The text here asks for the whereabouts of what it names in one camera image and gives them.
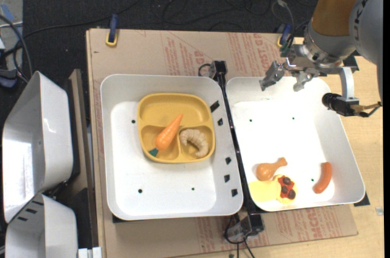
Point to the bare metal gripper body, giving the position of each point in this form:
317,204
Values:
304,63

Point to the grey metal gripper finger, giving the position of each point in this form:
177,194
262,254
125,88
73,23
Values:
271,75
301,81

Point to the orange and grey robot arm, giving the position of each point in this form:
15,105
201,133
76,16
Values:
338,6

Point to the white plastic tray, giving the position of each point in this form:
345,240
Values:
170,189
289,141

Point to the thin black rod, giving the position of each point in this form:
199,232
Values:
233,131

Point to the orange chicken drumstick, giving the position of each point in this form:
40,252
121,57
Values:
266,170

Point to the beige croissant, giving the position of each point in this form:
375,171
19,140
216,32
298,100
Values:
198,139

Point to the orange sausage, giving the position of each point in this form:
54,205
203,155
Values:
324,179

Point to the brown cardboard board red print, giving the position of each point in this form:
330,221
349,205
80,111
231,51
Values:
170,49

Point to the yellow divided plate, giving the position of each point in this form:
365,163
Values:
170,107

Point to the pizza slice with dark toppings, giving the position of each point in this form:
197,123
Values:
287,191

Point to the pale yellow round slice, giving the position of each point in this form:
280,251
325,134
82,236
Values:
263,191

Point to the orange carrot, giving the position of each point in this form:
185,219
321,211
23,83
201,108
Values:
167,136

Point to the black cylinder on white bracket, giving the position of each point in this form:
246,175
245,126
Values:
338,104

